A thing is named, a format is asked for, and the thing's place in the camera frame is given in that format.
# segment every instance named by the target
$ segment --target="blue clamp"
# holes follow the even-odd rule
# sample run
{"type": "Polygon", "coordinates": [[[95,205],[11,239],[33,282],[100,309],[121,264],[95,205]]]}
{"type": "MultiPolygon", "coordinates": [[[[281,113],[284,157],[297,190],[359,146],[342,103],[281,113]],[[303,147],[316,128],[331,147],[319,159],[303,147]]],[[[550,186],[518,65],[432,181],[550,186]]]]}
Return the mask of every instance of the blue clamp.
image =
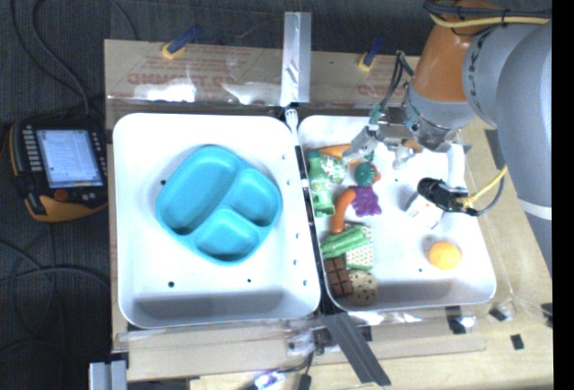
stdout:
{"type": "Polygon", "coordinates": [[[359,68],[362,71],[370,71],[373,64],[375,63],[375,55],[380,51],[384,41],[385,35],[380,35],[377,39],[375,39],[370,49],[361,56],[361,60],[359,60],[359,68]]]}
{"type": "Polygon", "coordinates": [[[185,30],[181,35],[163,47],[161,50],[163,56],[169,60],[173,60],[176,56],[184,51],[187,43],[193,41],[203,32],[204,29],[200,25],[196,25],[195,27],[191,27],[185,30]]]}

